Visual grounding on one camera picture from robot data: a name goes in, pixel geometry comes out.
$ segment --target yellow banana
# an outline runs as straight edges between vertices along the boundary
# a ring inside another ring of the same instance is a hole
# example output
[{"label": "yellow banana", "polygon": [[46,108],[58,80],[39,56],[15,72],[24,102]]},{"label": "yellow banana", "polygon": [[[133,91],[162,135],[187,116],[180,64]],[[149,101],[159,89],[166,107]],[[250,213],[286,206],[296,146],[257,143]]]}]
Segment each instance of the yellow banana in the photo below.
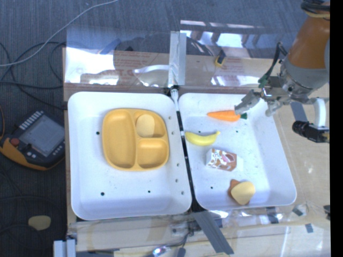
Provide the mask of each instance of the yellow banana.
[{"label": "yellow banana", "polygon": [[200,134],[195,134],[189,131],[186,131],[184,133],[187,141],[198,146],[209,146],[213,144],[219,134],[220,134],[220,131],[217,131],[216,133],[213,133],[210,135],[200,135]]}]

